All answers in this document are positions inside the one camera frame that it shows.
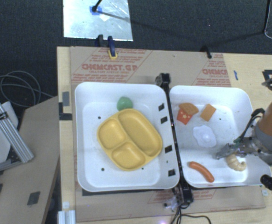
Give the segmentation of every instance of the orange sausage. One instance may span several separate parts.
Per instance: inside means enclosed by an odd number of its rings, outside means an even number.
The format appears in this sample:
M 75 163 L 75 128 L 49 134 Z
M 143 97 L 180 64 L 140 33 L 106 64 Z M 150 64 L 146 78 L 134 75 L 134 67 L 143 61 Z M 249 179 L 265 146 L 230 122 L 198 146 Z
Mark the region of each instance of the orange sausage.
M 200 163 L 192 161 L 189 163 L 189 167 L 201 173 L 208 182 L 214 182 L 215 178 L 213 177 L 213 175 L 207 170 L 206 167 L 204 167 Z

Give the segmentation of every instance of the silver square panel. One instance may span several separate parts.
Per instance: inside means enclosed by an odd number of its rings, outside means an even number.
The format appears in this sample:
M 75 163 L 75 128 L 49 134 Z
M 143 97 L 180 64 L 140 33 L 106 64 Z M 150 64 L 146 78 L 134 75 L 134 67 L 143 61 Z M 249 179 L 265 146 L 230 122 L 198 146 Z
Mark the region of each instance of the silver square panel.
M 103 34 L 117 41 L 133 41 L 127 0 L 63 0 L 64 37 L 95 39 Z

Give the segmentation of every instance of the yellow divided plate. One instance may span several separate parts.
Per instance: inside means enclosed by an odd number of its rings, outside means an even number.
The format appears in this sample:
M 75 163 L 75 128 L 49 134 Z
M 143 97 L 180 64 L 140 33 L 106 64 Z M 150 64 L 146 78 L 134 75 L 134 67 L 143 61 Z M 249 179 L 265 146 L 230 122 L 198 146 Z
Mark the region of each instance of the yellow divided plate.
M 135 109 L 124 109 L 106 119 L 97 138 L 109 158 L 122 170 L 136 170 L 162 150 L 163 142 L 149 120 Z

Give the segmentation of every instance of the black carpet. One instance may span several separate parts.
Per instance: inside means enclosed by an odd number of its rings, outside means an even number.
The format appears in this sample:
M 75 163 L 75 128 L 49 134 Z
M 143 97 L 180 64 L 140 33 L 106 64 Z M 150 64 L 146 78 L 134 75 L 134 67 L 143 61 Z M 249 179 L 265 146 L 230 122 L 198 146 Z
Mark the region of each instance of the black carpet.
M 263 34 L 267 0 L 128 2 L 134 41 L 117 47 L 199 51 L 207 45 L 211 52 L 272 54 Z M 272 36 L 272 4 L 267 31 Z M 0 75 L 24 70 L 56 95 L 56 47 L 72 45 L 94 41 L 63 37 L 63 0 L 0 0 Z M 28 91 L 5 89 L 19 102 L 31 99 Z

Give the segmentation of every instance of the green ball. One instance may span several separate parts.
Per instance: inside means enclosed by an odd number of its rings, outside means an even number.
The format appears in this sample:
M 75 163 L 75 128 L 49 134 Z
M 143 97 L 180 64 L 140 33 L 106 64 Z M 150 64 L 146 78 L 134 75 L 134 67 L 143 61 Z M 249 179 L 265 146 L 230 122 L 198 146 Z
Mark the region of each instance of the green ball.
M 121 111 L 124 109 L 131 109 L 132 107 L 133 107 L 133 103 L 128 97 L 121 97 L 119 101 L 117 102 L 118 111 Z

